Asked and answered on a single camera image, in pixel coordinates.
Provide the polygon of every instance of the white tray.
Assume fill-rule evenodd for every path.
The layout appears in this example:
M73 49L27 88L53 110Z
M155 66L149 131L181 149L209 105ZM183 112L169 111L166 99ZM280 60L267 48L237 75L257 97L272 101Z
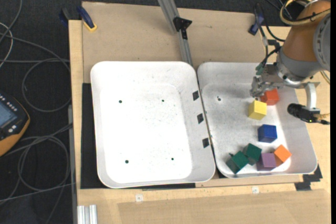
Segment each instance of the white tray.
M308 174L317 168L317 158L305 122L287 112L290 103L298 103L295 90L279 90L280 101L267 106L262 120L248 117L248 106L254 98L249 90L257 63L207 62L199 66L197 74L201 89L209 132L213 142L219 171L232 178L260 175ZM275 125L278 138L272 143L258 141L257 129L263 124ZM226 165L231 154L252 143L264 152L284 145L292 156L271 172L257 171L256 164L246 165L234 174Z
M215 162L190 65L104 61L91 69L91 86L103 184L125 188L212 178Z

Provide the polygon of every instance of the black clamp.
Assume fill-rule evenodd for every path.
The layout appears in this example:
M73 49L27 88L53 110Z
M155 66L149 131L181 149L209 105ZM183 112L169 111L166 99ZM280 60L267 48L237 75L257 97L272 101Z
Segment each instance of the black clamp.
M177 32L181 31L182 38L183 39L188 39L186 30L189 27L189 25L192 23L192 21L187 20L187 19L183 19L183 18L180 18L180 17L175 17L173 19L173 23L174 23L176 31Z

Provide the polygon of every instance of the orange block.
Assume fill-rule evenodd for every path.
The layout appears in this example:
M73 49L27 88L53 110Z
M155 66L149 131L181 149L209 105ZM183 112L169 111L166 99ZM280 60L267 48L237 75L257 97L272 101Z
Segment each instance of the orange block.
M292 154L283 145L278 146L274 151L277 166L283 164Z
M275 105L279 101L278 89L274 88L271 91L266 91L260 100L267 105Z

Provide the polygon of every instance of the multimeter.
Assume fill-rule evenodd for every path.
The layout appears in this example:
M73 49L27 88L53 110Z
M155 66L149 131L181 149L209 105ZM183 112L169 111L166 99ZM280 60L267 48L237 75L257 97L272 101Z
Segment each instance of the multimeter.
M23 106L0 90L0 156L8 152L22 137L30 123Z

